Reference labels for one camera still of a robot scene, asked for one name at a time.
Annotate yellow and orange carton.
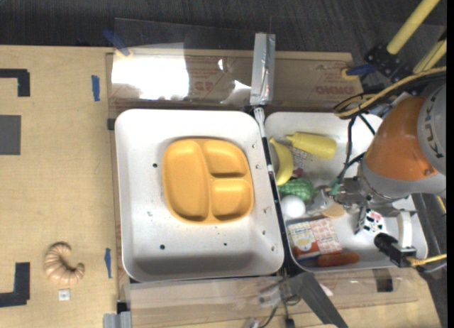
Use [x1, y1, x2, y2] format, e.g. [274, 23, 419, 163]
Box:
[286, 220, 322, 262]

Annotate yellow banana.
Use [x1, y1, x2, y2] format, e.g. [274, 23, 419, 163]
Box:
[268, 136, 295, 187]

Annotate white packet, red blue print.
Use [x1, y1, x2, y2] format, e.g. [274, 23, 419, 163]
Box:
[289, 145, 309, 179]

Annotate green grapes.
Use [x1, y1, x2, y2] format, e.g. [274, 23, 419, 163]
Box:
[277, 177, 317, 203]

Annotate tan croissant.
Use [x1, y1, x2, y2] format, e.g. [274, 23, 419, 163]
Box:
[43, 241, 87, 289]

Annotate yellow mustard bottle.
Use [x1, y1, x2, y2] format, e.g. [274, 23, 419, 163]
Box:
[284, 131, 338, 160]

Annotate orange-red sausage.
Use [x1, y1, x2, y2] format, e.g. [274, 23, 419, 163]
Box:
[316, 251, 360, 268]

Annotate white ball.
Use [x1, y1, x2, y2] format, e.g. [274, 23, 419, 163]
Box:
[280, 194, 307, 219]

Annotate pink and white packet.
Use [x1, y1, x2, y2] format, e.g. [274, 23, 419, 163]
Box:
[309, 217, 344, 256]

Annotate orange divided plate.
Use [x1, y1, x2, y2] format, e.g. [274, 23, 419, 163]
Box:
[161, 137, 255, 225]

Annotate black and white spotted carton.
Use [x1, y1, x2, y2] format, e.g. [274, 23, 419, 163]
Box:
[353, 208, 385, 237]

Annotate white plastic tray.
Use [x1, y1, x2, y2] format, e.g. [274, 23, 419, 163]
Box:
[264, 111, 428, 273]
[113, 108, 286, 283]

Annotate black cylinder on white bracket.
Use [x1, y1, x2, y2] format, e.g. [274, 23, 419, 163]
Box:
[373, 210, 418, 269]

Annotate tan round biscuit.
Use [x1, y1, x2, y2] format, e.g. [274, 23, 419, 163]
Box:
[320, 202, 347, 219]

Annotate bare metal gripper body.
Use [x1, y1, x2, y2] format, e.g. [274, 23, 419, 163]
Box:
[333, 176, 374, 214]

